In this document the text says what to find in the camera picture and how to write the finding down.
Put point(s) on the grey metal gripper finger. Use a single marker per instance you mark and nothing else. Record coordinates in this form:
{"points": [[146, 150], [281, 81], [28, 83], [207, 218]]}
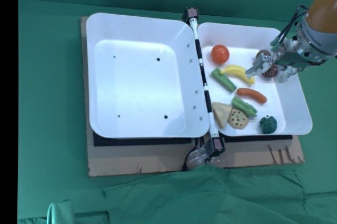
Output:
{"points": [[259, 66], [285, 74]]}

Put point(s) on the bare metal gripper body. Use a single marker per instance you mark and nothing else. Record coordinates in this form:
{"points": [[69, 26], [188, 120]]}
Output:
{"points": [[295, 57]]}

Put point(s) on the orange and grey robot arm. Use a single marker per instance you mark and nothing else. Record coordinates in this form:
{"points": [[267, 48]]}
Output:
{"points": [[322, 7]]}

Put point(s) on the brown round toy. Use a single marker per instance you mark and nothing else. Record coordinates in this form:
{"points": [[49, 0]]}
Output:
{"points": [[262, 53]]}

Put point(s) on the dark red speckled doughnut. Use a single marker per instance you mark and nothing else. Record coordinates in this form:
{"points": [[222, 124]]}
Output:
{"points": [[271, 72]]}

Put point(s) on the yellow banana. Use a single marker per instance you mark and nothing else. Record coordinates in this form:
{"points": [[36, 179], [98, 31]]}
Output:
{"points": [[235, 70]]}

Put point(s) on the white plastic tray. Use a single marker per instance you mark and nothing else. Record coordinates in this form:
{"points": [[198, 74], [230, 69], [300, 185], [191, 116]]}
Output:
{"points": [[137, 86], [289, 101]]}

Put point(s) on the orange toy sausage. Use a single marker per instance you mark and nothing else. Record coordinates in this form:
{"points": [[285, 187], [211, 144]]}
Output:
{"points": [[251, 95]]}

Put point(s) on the green toy celery stick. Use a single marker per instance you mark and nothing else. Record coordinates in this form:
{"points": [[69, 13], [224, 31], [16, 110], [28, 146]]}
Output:
{"points": [[223, 80]]}

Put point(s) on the orange toy tomato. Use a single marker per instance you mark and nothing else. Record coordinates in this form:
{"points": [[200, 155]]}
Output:
{"points": [[219, 54]]}

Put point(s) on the green toy bean pods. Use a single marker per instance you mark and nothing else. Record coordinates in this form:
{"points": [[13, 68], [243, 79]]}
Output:
{"points": [[244, 106]]}

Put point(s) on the green broccoli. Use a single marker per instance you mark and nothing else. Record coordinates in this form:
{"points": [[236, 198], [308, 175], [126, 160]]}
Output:
{"points": [[268, 125]]}

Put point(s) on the tan chocolate chip biscuit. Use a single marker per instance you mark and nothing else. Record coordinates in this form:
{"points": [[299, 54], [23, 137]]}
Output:
{"points": [[237, 118]]}

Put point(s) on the black and white thin rod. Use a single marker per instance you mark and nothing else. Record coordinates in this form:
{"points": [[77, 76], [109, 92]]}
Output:
{"points": [[202, 64]]}

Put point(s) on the tan toy sandwich triangle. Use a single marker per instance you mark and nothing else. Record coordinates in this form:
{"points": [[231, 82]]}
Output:
{"points": [[220, 113]]}

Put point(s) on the brown cardboard board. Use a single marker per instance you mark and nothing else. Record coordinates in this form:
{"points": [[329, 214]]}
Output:
{"points": [[158, 157]]}

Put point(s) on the green cloth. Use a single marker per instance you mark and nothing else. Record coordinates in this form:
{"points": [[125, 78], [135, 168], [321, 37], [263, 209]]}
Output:
{"points": [[210, 196]]}

